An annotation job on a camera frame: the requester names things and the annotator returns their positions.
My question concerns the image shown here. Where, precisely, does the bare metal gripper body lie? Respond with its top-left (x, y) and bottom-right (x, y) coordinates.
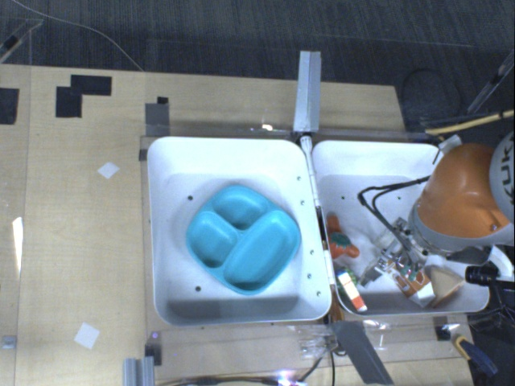
top-left (377, 216), bottom-right (431, 276)

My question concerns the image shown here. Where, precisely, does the orange and white packet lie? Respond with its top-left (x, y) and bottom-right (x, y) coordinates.
top-left (395, 270), bottom-right (438, 309)

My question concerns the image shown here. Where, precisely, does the orange carrot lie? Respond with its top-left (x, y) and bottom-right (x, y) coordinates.
top-left (325, 213), bottom-right (361, 261)

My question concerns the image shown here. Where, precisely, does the white plastic tray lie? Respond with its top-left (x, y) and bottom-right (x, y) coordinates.
top-left (311, 139), bottom-right (492, 317)
top-left (146, 135), bottom-right (333, 328)

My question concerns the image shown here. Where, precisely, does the thin black and white rod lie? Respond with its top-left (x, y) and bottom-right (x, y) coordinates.
top-left (299, 134), bottom-right (336, 294)

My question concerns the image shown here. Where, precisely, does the blue divided plate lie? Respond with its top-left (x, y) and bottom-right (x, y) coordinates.
top-left (185, 183), bottom-right (303, 297)

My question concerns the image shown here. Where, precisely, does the black cylinder on white bracket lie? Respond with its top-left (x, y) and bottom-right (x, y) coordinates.
top-left (445, 244), bottom-right (515, 285)

